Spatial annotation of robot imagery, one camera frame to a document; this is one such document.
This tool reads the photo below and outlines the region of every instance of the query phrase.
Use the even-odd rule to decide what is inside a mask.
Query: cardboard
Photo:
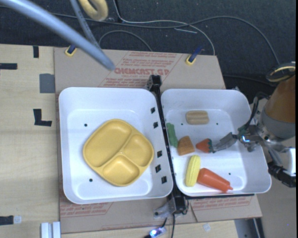
[[[116,64],[114,71],[77,50],[73,57],[66,48],[54,48],[57,143],[59,160],[60,221],[63,234],[98,230],[160,226],[164,219],[154,217],[154,210],[166,198],[77,205],[63,193],[58,96],[67,87],[145,87],[151,74],[160,75],[161,92],[171,88],[225,89],[216,56],[197,56],[193,65],[189,54],[104,50]],[[186,215],[177,224],[261,217],[256,195],[190,199]]]

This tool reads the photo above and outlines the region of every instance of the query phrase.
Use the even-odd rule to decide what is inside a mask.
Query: wooden table
[[[40,93],[39,75],[54,74],[53,47],[0,45],[0,216],[21,216],[21,223],[0,226],[0,238],[40,237],[40,224],[59,221],[55,94]],[[51,126],[34,125],[33,109]],[[237,238],[234,221],[176,225],[174,237]],[[142,238],[152,228],[66,234],[64,238]],[[171,228],[161,237],[170,237]]]

